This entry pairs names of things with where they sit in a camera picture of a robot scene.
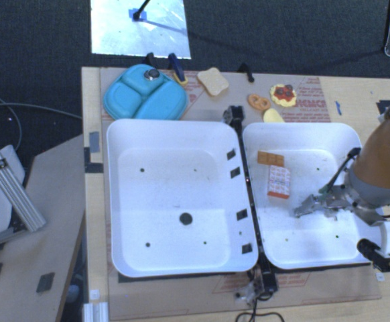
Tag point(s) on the orange pretzel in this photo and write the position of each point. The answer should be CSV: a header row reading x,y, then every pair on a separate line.
x,y
258,102

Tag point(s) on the beige bread slice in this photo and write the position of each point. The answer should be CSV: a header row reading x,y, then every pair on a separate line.
x,y
213,80

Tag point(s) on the orange and white carton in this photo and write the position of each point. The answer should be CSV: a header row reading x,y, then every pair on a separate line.
x,y
279,181

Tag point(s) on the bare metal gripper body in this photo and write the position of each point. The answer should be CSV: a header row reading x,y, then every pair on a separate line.
x,y
337,196

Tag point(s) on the brown chocolate bar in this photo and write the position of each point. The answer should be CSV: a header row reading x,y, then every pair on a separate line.
x,y
270,158

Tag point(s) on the yellow and red pizza slice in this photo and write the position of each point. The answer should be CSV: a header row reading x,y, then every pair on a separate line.
x,y
283,95

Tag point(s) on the white plastic tray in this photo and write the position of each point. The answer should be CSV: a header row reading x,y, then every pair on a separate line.
x,y
302,243
168,186

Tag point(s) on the brown cardboard board red print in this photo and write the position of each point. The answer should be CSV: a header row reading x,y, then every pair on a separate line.
x,y
332,290

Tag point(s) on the black cylinder on white bracket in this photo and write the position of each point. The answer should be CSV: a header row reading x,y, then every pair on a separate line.
x,y
371,250

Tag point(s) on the yellow oval chip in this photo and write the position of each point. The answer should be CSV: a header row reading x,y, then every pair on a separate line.
x,y
272,116

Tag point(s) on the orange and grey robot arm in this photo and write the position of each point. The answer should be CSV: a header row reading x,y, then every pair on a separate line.
x,y
382,153

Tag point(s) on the blue divided plate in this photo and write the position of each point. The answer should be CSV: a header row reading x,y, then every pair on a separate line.
x,y
141,96

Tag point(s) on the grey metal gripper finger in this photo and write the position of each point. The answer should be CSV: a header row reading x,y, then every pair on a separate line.
x,y
305,208
332,212

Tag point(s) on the thin black rod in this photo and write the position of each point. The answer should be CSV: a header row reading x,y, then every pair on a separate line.
x,y
250,193

